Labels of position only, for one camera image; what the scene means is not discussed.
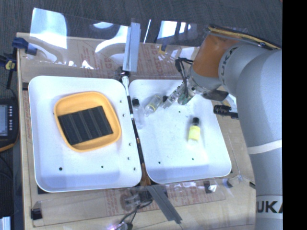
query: electronic device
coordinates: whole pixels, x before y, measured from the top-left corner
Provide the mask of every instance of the electronic device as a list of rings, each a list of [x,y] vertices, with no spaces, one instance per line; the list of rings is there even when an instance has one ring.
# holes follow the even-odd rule
[[[18,106],[13,98],[0,99],[0,152],[14,146],[19,134]]]

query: blue clamp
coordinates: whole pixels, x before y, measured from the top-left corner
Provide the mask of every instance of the blue clamp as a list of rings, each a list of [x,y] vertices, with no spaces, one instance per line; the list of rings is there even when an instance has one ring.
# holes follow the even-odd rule
[[[28,43],[24,38],[22,37],[16,37],[14,38],[12,42],[12,46],[14,48],[24,48],[25,52],[27,54],[35,56],[37,54],[37,48],[33,47],[32,44]]]

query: gray carpet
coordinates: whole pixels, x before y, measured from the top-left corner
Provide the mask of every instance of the gray carpet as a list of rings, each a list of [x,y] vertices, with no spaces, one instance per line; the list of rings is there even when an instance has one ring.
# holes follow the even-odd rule
[[[129,25],[131,19],[141,23],[141,40],[149,19],[158,30],[161,20],[217,24],[247,28],[252,35],[282,45],[283,0],[0,0],[0,55],[11,53],[17,32],[29,32],[33,8],[41,8],[98,21]],[[70,33],[79,35],[78,25]],[[0,82],[6,84],[8,72],[0,68]],[[16,91],[16,73],[12,89]],[[10,93],[0,88],[0,97]],[[10,169],[12,150],[0,154]],[[0,172],[9,173],[0,161]],[[0,177],[0,208],[12,214],[12,184]]]

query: white stripe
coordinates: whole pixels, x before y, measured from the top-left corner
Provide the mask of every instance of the white stripe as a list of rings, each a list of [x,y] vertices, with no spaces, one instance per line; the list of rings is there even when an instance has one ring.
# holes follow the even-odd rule
[[[267,144],[263,144],[260,146],[255,146],[255,147],[249,147],[248,148],[248,153],[249,154],[257,154],[257,153],[263,153],[267,151],[272,151],[274,149],[281,148],[283,146],[283,140],[276,140]]]

